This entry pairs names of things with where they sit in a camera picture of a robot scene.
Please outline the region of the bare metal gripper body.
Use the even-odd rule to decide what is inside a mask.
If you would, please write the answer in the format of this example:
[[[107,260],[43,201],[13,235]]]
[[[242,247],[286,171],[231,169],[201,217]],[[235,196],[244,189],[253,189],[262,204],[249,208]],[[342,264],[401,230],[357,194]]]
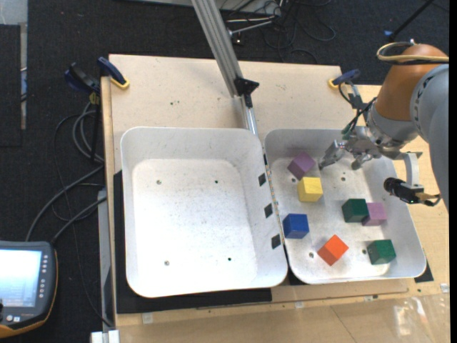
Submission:
[[[356,126],[349,135],[344,146],[354,156],[370,155],[396,159],[404,148],[404,142],[387,135],[378,127]]]

